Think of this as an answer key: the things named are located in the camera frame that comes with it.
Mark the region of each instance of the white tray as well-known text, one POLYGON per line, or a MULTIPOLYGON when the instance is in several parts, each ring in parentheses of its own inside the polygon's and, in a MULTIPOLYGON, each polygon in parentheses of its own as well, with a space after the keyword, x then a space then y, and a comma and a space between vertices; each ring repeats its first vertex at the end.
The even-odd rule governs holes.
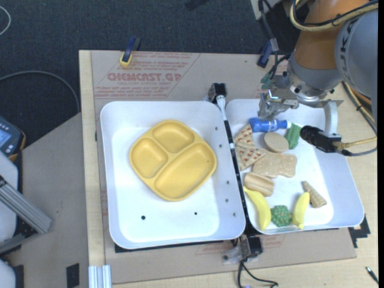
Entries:
MULTIPOLYGON (((250 118, 257 117, 258 110, 259 100, 232 100, 228 103, 226 113, 234 137, 248 124, 250 118)), ((324 110, 304 105, 279 114, 278 119, 286 119, 300 127, 305 125, 319 129, 325 127, 324 110)), ((284 135, 286 130, 277 132, 284 135)), ((263 135, 264 133, 254 133, 253 137, 257 147, 267 149, 263 135)), ((296 199, 303 193, 301 182, 308 181, 328 203, 321 208, 307 208, 302 230, 352 227, 361 223, 364 210, 345 156, 325 153, 302 139, 299 139, 295 149, 286 153, 295 154, 298 159, 296 174, 292 178, 284 176, 274 178, 274 192, 272 196, 266 198, 271 208, 275 205, 286 205, 292 212, 296 199)), ((251 168, 248 168, 241 172, 242 180, 250 170, 251 168)), ((268 235, 299 231, 293 224, 277 227, 273 223, 262 231, 257 220, 257 209, 247 195, 245 200, 251 224, 258 231, 268 235)))
POLYGON ((109 230, 122 248, 235 239, 245 215, 227 135, 218 107, 207 101, 114 101, 100 114, 106 168, 109 230), (169 202, 135 174, 128 153, 165 119, 185 123, 214 150, 217 168, 191 196, 169 202))

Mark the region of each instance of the blue bottle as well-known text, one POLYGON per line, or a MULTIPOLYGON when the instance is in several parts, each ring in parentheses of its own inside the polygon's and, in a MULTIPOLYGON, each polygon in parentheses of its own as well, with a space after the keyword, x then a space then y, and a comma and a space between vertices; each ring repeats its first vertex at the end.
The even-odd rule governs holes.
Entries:
POLYGON ((281 128, 289 128, 289 122, 279 121, 278 119, 273 119, 271 121, 264 121, 258 118, 250 118, 250 125, 252 132, 271 132, 276 131, 281 128))

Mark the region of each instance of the yellow plate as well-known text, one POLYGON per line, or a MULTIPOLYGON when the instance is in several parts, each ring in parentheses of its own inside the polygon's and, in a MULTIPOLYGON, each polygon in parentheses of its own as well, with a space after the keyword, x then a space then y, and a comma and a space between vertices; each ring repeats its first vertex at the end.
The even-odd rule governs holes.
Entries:
POLYGON ((141 180, 169 201, 186 199, 217 166, 216 155, 203 138, 172 119, 139 137, 130 149, 129 159, 141 180))

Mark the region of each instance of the banana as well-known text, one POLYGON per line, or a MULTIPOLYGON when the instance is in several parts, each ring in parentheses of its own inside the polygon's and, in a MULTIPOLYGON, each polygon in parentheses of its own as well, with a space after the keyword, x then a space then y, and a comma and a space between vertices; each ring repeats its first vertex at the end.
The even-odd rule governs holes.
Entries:
POLYGON ((259 225, 261 230, 265 230, 271 222, 272 214, 263 194, 258 191, 249 190, 244 187, 244 192, 249 196, 252 202, 255 204, 259 213, 259 225))
POLYGON ((295 208, 292 213, 292 223, 297 225, 300 229, 304 228, 304 214, 307 210, 308 204, 310 203, 309 192, 301 194, 296 201, 295 208))

